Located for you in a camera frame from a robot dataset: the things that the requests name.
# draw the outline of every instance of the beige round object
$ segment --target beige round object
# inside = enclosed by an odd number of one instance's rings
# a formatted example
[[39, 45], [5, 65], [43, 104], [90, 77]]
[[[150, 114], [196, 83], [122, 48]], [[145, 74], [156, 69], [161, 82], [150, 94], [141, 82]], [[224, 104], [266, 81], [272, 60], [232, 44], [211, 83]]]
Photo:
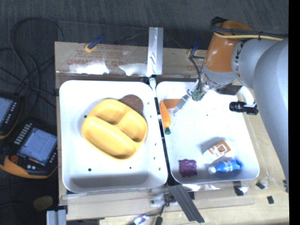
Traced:
[[136, 95], [129, 94], [121, 98], [120, 102], [126, 104], [138, 113], [143, 112], [143, 101]]

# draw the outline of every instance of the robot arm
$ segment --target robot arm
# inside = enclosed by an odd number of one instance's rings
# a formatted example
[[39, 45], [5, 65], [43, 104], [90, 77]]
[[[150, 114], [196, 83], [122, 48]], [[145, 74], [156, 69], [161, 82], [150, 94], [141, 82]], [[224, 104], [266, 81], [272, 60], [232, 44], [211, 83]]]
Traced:
[[212, 20], [211, 29], [215, 34], [202, 66], [202, 91], [219, 89], [235, 79], [254, 91], [289, 189], [287, 35], [255, 32], [221, 18]]

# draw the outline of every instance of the white bottle cap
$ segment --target white bottle cap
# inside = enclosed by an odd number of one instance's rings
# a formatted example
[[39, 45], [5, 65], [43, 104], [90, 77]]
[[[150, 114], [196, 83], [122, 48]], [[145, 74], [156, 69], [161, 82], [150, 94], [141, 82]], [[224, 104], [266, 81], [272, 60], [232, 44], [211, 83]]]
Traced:
[[210, 174], [213, 174], [213, 173], [216, 173], [216, 169], [215, 169], [215, 167], [209, 167], [208, 168], [208, 172], [210, 173]]

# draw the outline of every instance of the purple toy grapes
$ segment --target purple toy grapes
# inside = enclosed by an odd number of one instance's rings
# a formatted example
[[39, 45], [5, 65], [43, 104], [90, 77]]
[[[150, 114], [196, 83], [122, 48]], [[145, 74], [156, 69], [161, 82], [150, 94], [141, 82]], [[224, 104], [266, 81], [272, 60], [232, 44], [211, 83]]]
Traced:
[[197, 165], [195, 160], [179, 160], [179, 173], [182, 177], [197, 175]]

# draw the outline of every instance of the blue bottle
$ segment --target blue bottle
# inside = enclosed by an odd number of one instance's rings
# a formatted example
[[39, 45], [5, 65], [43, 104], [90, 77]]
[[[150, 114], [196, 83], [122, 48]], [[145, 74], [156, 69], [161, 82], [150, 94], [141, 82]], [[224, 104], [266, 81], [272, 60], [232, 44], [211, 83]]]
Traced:
[[237, 159], [233, 159], [233, 160], [219, 162], [219, 164], [217, 166], [209, 167], [208, 172], [210, 174], [213, 174], [213, 173], [228, 173], [228, 172], [231, 172], [231, 171], [234, 171], [234, 170], [239, 170], [241, 168], [242, 168], [242, 163]]

